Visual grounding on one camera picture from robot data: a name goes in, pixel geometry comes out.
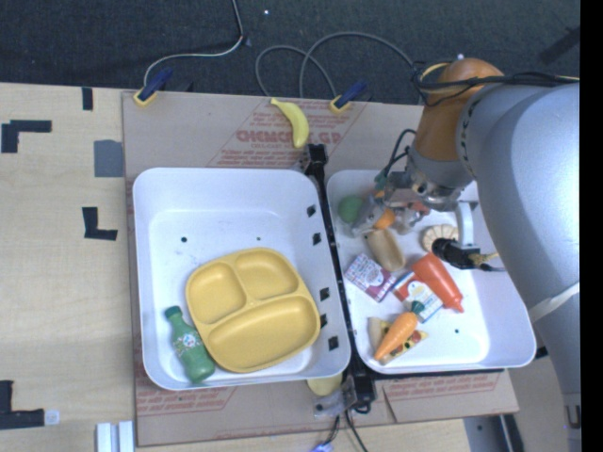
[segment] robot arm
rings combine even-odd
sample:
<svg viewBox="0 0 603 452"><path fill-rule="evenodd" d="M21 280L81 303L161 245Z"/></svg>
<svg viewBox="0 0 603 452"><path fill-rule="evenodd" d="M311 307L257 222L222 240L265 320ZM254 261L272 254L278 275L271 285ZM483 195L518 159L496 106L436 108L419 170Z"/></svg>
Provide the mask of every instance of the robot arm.
<svg viewBox="0 0 603 452"><path fill-rule="evenodd" d="M466 59L443 81L468 74L501 75ZM410 187L431 209L454 210L476 181L488 231L555 367L570 450L581 450L579 84L495 83L448 95L426 106L406 170L387 176L385 200Z"/></svg>

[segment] bottle label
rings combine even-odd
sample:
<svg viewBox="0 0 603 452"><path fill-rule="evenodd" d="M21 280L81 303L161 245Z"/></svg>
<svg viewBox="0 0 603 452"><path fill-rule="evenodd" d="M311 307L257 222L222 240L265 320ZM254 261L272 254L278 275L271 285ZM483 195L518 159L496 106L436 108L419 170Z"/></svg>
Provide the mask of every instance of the bottle label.
<svg viewBox="0 0 603 452"><path fill-rule="evenodd" d="M181 357L185 351L198 347L200 344L201 336L199 336L199 333L191 332L185 333L184 335L176 338L176 340L173 342L173 347L176 350L176 355Z"/></svg>

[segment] blue clamp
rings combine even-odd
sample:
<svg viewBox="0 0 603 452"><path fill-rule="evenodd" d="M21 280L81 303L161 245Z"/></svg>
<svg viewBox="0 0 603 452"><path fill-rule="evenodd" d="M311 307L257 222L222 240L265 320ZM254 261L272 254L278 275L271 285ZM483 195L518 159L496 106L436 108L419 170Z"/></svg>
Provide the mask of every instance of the blue clamp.
<svg viewBox="0 0 603 452"><path fill-rule="evenodd" d="M141 107L145 107L150 104L157 96L157 91L162 90L166 85L166 82L170 80L173 70L171 68L163 69L159 71L155 77L146 86L140 89L134 94L134 102Z"/></svg>
<svg viewBox="0 0 603 452"><path fill-rule="evenodd" d="M329 108L334 114L341 114L350 106L350 101L358 97L367 89L367 83L359 80L342 95L335 97L330 103Z"/></svg>

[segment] toy carrot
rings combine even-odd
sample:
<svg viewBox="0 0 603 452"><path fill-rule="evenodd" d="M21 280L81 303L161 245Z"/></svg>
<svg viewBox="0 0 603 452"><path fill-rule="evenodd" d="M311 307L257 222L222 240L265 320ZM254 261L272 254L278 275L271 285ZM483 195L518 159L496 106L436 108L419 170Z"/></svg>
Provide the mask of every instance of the toy carrot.
<svg viewBox="0 0 603 452"><path fill-rule="evenodd" d="M418 324L418 318L416 316L423 311L423 308L425 308L423 303L420 301L413 301L411 311L401 313L398 318L396 318L396 321L394 321L387 334L383 337L377 351L373 355L375 360L382 359L411 336Z"/></svg>

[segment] cardboard sheet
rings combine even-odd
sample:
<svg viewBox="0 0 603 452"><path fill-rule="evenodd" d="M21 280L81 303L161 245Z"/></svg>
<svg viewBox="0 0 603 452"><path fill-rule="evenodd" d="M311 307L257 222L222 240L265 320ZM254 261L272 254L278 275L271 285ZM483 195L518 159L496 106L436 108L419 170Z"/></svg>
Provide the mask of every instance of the cardboard sheet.
<svg viewBox="0 0 603 452"><path fill-rule="evenodd" d="M171 392L147 377L140 353L139 297L131 187L155 167L299 169L303 150L291 145L290 123L269 98L164 92L148 107L122 94L124 163L136 366L138 445L327 430L315 418L305 382ZM327 178L338 170L380 169L399 133L415 129L421 107L355 103L335 116L326 101L295 101L311 128L310 142L326 145ZM377 382L359 427L517 412L508 373L478 373Z"/></svg>

